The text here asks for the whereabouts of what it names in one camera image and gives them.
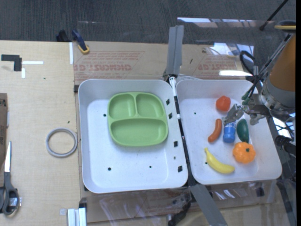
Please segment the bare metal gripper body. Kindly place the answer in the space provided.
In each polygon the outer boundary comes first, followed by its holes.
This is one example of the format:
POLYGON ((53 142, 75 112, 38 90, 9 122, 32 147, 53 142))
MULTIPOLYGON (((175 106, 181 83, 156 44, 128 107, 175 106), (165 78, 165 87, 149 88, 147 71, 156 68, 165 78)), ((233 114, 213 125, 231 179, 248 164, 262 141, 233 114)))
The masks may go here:
POLYGON ((288 107, 272 96, 252 95, 244 100, 244 111, 255 120, 271 116, 281 121, 294 117, 295 108, 288 107))

